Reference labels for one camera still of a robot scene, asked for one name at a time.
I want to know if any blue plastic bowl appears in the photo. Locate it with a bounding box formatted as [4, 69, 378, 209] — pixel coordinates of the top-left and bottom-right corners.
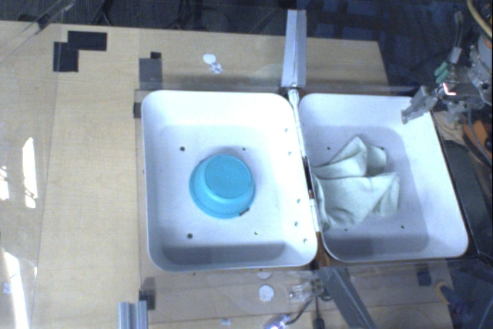
[188, 154, 257, 220]

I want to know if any white plastic tray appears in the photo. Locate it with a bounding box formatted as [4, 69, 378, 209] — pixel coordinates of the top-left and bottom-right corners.
[298, 92, 470, 264]
[140, 89, 319, 274]

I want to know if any white crumpled cloth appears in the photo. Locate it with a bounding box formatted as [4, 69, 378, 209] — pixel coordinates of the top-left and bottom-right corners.
[310, 135, 401, 233]

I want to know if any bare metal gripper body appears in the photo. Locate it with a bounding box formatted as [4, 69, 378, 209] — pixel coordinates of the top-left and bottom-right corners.
[438, 58, 493, 109]

